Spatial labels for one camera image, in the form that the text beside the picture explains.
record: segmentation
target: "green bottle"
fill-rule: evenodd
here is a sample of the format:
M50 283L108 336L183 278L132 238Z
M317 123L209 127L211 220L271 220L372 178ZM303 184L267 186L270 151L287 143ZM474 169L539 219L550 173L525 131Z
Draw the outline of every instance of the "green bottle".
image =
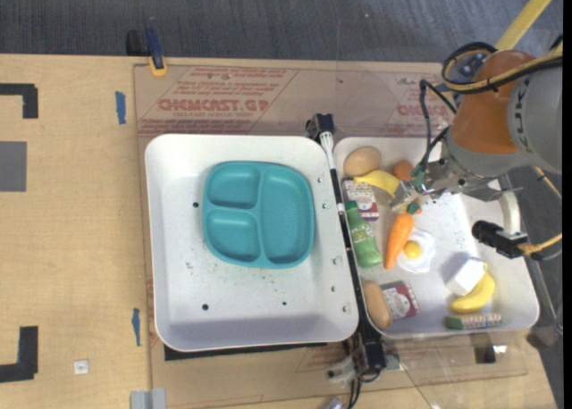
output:
M356 201L348 201L345 205L357 264L362 268L376 266L383 261L383 257L377 248L371 225L359 214Z

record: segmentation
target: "light wood surface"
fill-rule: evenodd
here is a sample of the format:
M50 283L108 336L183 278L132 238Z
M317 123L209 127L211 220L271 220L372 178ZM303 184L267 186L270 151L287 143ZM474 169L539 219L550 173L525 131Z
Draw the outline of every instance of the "light wood surface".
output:
M170 62L217 64L212 59ZM27 120L21 117L20 98L0 96L0 141L28 144L26 192L0 192L0 299L4 305L0 364L15 363L21 326L37 325L39 331L38 373L34 380L0 383L3 409L127 408L132 390L150 390L152 382L161 380L152 376L147 330L132 70L136 63L142 60L0 55L0 83L33 83L39 93L39 118ZM224 61L226 65L268 63ZM308 66L308 62L272 64ZM423 70L418 64L410 67ZM123 125L118 122L115 92L126 98ZM134 309L140 315L140 346L131 323ZM418 408L430 407L429 403L442 408L555 407L538 353L524 341L518 342L518 350L521 375L423 386L421 391L413 386L365 388L357 407ZM89 360L89 373L74 374L74 361L80 359ZM181 377L181 385L184 379L193 376ZM216 394L216 383L211 385ZM288 387L289 383L277 385ZM329 399L320 396L242 407L318 409ZM173 407L198 406L189 402Z

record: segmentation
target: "teal plate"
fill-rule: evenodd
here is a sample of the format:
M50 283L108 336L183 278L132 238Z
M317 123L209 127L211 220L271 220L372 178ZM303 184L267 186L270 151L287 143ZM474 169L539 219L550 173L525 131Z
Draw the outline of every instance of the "teal plate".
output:
M291 268L314 245L312 190L281 164L217 164L206 179L203 231L209 250L227 263Z

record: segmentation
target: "banana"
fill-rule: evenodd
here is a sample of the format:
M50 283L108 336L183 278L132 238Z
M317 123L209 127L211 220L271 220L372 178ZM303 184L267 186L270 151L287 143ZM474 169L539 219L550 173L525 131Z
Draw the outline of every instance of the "banana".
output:
M386 171L371 171L364 176L357 176L354 178L354 182L365 182L366 184L378 187L381 190L385 190L395 197L395 190L400 185L400 180L396 178L393 174Z
M474 313L489 302L494 289L494 279L486 271L470 292L464 296L459 296L450 304L450 309L456 313Z

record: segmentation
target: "toy fried egg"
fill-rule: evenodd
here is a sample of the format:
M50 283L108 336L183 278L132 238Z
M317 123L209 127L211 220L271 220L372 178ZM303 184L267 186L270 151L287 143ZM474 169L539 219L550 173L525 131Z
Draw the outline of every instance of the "toy fried egg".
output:
M413 228L408 242L397 257L397 264L405 271L429 272L435 256L435 238L428 231Z

